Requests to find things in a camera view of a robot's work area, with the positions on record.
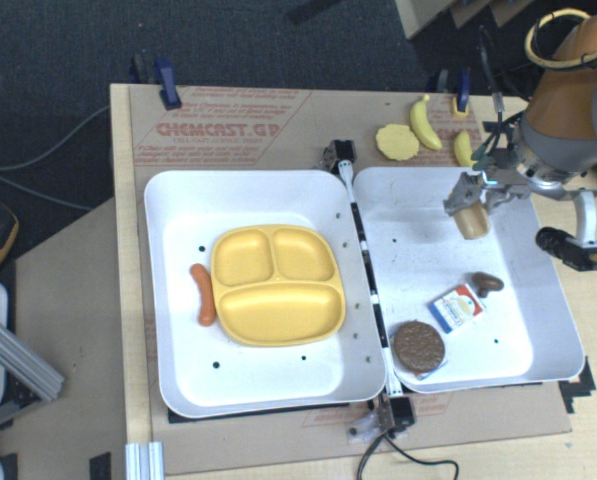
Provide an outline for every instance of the blue clamp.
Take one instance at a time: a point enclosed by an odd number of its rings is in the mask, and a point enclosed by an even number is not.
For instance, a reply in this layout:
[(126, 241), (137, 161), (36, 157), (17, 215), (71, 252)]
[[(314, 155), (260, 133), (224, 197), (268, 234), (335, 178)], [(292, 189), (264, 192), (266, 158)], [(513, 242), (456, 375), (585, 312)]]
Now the blue clamp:
[(162, 84), (162, 91), (160, 91), (160, 98), (167, 110), (182, 107), (182, 102), (176, 91), (176, 83), (174, 82), (174, 68), (167, 57), (156, 57), (154, 64), (156, 69), (156, 82)]
[(452, 100), (452, 113), (455, 117), (464, 119), (469, 114), (469, 85), (471, 79), (468, 69), (460, 70), (458, 89)]

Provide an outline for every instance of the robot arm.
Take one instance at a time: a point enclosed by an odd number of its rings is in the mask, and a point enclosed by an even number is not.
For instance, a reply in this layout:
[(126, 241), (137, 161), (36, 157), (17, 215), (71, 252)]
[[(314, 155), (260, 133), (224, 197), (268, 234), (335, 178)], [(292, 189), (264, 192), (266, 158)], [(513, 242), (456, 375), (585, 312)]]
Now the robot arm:
[[(542, 59), (535, 53), (538, 31), (561, 17), (578, 24), (554, 59)], [(546, 72), (527, 109), (501, 123), (501, 128), (511, 128), (506, 147), (497, 147), (502, 132), (498, 130), (474, 153), (477, 172), (460, 176), (443, 202), (445, 212), (454, 217), (465, 238), (473, 239), (488, 232), (488, 214), (514, 199), (535, 193), (572, 201), (576, 235), (543, 228), (536, 243), (576, 270), (597, 270), (597, 191), (565, 188), (597, 165), (597, 16), (573, 9), (545, 16), (527, 34), (525, 50)]]

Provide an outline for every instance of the toy sausage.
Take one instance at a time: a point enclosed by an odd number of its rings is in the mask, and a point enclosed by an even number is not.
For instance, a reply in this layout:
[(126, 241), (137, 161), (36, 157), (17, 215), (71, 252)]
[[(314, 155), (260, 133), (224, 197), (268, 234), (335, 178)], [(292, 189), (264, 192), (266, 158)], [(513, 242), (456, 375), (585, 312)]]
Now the toy sausage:
[(216, 305), (214, 303), (214, 292), (211, 287), (211, 275), (200, 263), (194, 263), (189, 270), (191, 277), (200, 290), (200, 313), (198, 323), (209, 327), (216, 320)]

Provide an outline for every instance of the cardboard sheet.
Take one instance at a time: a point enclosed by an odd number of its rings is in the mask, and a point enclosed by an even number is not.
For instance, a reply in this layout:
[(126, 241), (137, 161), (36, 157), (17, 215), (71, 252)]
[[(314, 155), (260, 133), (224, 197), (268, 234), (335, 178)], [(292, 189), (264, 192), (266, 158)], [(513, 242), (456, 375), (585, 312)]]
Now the cardboard sheet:
[(115, 249), (107, 201), (15, 262), (16, 335), (65, 382), (0, 430), (0, 457), (18, 478), (88, 479), (90, 461), (123, 476), (125, 406)]
[[(366, 444), (350, 442), (346, 429), (366, 414), (366, 403), (169, 422), (159, 391), (145, 185), (168, 169), (313, 169), (334, 139), (354, 141), (356, 172), (375, 165), (457, 166), (451, 141), (466, 129), (476, 147), (481, 124), (473, 113), (453, 118), (451, 95), (433, 95), (428, 115), (443, 148), (421, 147), (416, 157), (396, 162), (378, 151), (375, 134), (387, 124), (408, 124), (421, 95), (206, 87), (182, 87), (179, 94), (182, 109), (166, 112), (158, 87), (129, 88), (153, 439), (164, 444), (166, 473), (362, 454)], [(556, 383), (409, 396), (418, 422), (398, 440), (406, 449), (571, 430)]]

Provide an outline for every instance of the black cable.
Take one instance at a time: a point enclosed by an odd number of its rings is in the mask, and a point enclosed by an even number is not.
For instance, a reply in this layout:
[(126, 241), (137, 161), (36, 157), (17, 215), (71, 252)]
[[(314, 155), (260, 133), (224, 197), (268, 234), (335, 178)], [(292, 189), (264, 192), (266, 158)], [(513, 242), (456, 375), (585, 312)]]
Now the black cable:
[(451, 460), (451, 459), (443, 459), (443, 460), (421, 460), (421, 459), (416, 459), (415, 457), (412, 457), (411, 455), (409, 455), (407, 452), (405, 452), (404, 450), (402, 450), (401, 448), (399, 448), (396, 443), (394, 443), (391, 438), (389, 436), (385, 436), (386, 441), (389, 443), (389, 445), (396, 450), (400, 455), (402, 455), (403, 457), (409, 459), (412, 462), (415, 462), (416, 464), (420, 464), (421, 466), (442, 466), (445, 464), (451, 465), (455, 468), (455, 473), (454, 473), (454, 478), (453, 480), (457, 480), (458, 479), (458, 474), (460, 473), (460, 466), (458, 466), (458, 463), (455, 460)]
[(487, 167), (488, 160), (486, 157), (488, 156), (488, 152), (498, 146), (498, 142), (500, 141), (500, 137), (502, 136), (502, 132), (505, 130), (505, 128), (520, 120), (523, 113), (524, 111), (516, 112), (505, 120), (502, 120), (502, 113), (498, 113), (496, 130), (493, 131), (489, 137), (487, 137), (487, 140), (478, 146), (478, 149), (476, 149), (476, 151), (474, 151), (474, 153), (471, 155), (471, 159), (476, 161), (473, 166), (475, 171), (482, 171)]
[(410, 460), (411, 462), (420, 464), (421, 466), (443, 466), (443, 465), (453, 466), (455, 468), (453, 480), (458, 479), (458, 474), (460, 473), (460, 467), (458, 466), (458, 463), (456, 461), (450, 460), (450, 459), (427, 461), (427, 460), (421, 460), (421, 459), (412, 457), (411, 455), (409, 455), (407, 452), (402, 450), (400, 447), (398, 447), (398, 445), (396, 445), (396, 443), (394, 443), (392, 441), (392, 439), (389, 437), (388, 431), (387, 431), (387, 432), (384, 432), (383, 434), (380, 434), (376, 439), (374, 439), (374, 441), (369, 445), (367, 450), (365, 450), (365, 453), (360, 458), (360, 463), (358, 464), (358, 470), (356, 472), (356, 480), (362, 480), (362, 472), (364, 471), (365, 467), (367, 466), (367, 463), (369, 462), (369, 459), (371, 458), (373, 453), (376, 451), (378, 446), (380, 446), (380, 443), (382, 442), (383, 439), (386, 440), (387, 443), (395, 451), (397, 451), (400, 455), (402, 455), (406, 459)]
[(502, 79), (503, 84), (505, 84), (505, 87), (507, 87), (507, 89), (509, 89), (514, 96), (529, 102), (529, 96), (527, 96), (520, 89), (518, 89), (516, 84), (511, 80), (511, 76), (509, 75), (508, 70), (501, 69), (497, 74), (494, 75), (494, 77), (500, 77)]
[(482, 69), (485, 73), (485, 78), (487, 79), (487, 83), (489, 84), (489, 90), (492, 94), (499, 93), (500, 90), (498, 89), (498, 84), (496, 83), (496, 77), (491, 69), (491, 61), (489, 60), (489, 54), (487, 52), (487, 48), (485, 46), (485, 39), (489, 42), (489, 46), (492, 50), (494, 48), (494, 42), (489, 35), (487, 29), (481, 25), (478, 27), (478, 52), (480, 53), (480, 64), (482, 65)]

